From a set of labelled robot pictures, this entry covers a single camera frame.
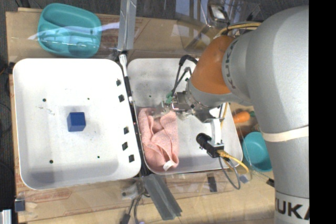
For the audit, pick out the pink cloth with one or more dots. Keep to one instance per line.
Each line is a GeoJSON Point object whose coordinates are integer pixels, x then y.
{"type": "Point", "coordinates": [160, 139]}

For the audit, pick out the black cylinder on white bracket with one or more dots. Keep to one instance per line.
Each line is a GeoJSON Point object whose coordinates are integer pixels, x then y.
{"type": "Point", "coordinates": [210, 147]}

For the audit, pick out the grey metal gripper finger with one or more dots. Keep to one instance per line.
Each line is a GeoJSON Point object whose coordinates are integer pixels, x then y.
{"type": "Point", "coordinates": [158, 112]}
{"type": "Point", "coordinates": [166, 105]}

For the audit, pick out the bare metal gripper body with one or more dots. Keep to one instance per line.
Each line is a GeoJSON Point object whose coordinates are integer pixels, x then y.
{"type": "Point", "coordinates": [183, 105]}

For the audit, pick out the orange carrot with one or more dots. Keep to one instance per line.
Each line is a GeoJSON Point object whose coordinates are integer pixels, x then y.
{"type": "Point", "coordinates": [241, 117]}

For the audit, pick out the white plastic tray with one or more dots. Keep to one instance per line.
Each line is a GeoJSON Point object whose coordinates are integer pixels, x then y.
{"type": "Point", "coordinates": [78, 152]}
{"type": "Point", "coordinates": [155, 78]}

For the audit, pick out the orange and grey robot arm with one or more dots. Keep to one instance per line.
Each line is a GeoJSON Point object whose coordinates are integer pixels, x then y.
{"type": "Point", "coordinates": [275, 73]}

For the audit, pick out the teal bowl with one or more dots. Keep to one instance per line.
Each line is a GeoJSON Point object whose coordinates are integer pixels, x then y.
{"type": "Point", "coordinates": [256, 150]}

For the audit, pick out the teal divided plate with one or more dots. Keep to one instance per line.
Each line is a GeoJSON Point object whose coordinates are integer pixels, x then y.
{"type": "Point", "coordinates": [68, 26]}

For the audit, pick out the blue cube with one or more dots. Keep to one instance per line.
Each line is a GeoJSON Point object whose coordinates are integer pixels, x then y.
{"type": "Point", "coordinates": [76, 121]}

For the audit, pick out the brown cardboard board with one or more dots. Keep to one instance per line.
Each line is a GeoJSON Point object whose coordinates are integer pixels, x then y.
{"type": "Point", "coordinates": [157, 34]}

